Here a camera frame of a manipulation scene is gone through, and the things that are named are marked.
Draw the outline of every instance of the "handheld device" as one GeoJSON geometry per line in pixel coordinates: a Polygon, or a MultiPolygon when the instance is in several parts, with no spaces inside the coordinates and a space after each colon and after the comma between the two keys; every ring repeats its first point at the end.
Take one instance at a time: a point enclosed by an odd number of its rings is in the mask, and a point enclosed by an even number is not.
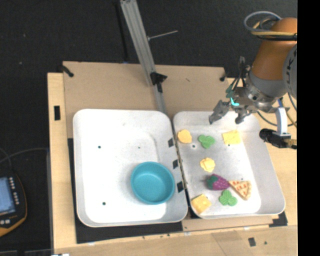
{"type": "Polygon", "coordinates": [[[19,177],[0,169],[0,237],[14,230],[27,217],[27,200],[19,177]]]}

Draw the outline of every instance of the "yellow square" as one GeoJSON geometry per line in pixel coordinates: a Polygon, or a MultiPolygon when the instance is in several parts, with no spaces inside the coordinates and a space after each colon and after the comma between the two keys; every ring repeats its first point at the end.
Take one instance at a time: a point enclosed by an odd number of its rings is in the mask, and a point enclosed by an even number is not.
{"type": "Polygon", "coordinates": [[[240,134],[237,130],[231,130],[222,134],[224,144],[231,145],[231,144],[240,144],[241,138],[240,134]]]}
{"type": "Polygon", "coordinates": [[[193,208],[196,210],[198,214],[201,214],[207,208],[209,208],[212,205],[212,203],[204,194],[201,194],[196,198],[192,199],[191,205],[193,206],[193,208]]]}

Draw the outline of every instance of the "pizza slice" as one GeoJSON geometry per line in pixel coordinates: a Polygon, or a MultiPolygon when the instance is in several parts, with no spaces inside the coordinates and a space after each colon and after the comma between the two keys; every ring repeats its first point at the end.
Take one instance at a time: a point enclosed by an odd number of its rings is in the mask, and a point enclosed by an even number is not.
{"type": "Polygon", "coordinates": [[[229,180],[231,188],[244,200],[248,200],[251,196],[251,182],[248,180],[229,180]]]}

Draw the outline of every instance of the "empty white tray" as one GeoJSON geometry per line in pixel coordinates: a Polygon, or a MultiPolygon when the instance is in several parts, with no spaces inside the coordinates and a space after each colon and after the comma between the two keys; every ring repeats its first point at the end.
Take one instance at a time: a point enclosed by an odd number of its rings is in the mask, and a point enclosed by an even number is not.
{"type": "Polygon", "coordinates": [[[181,185],[172,125],[151,110],[83,109],[73,117],[76,209],[90,227],[179,222],[188,212],[184,190],[158,205],[140,202],[130,176],[142,162],[158,162],[181,185]]]}
{"type": "Polygon", "coordinates": [[[244,122],[235,123],[238,116],[229,111],[222,119],[210,125],[209,116],[212,112],[185,111],[174,116],[175,132],[187,129],[192,135],[192,143],[177,142],[181,167],[190,200],[204,194],[212,205],[201,214],[193,211],[203,219],[226,217],[276,215],[285,208],[285,199],[275,173],[268,149],[259,137],[261,127],[253,116],[247,116],[244,122]],[[242,142],[226,145],[222,133],[238,130],[242,142]],[[200,135],[212,136],[215,143],[208,149],[198,141],[200,135]],[[200,161],[211,158],[215,161],[213,172],[202,169],[200,161]],[[227,181],[243,180],[252,184],[251,197],[241,199],[232,189],[232,196],[237,198],[234,206],[222,205],[219,196],[222,191],[208,189],[206,179],[217,174],[227,181]]]}

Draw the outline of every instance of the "black bracket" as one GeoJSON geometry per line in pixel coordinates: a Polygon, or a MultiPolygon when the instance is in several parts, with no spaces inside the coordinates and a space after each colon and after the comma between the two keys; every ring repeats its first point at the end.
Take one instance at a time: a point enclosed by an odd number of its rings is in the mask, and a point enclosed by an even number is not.
{"type": "Polygon", "coordinates": [[[152,81],[152,84],[158,89],[158,92],[159,93],[162,93],[163,90],[162,90],[162,85],[161,83],[167,79],[167,76],[164,75],[164,74],[159,74],[159,73],[156,73],[156,72],[152,72],[150,74],[150,77],[151,77],[151,81],[152,81]]]}

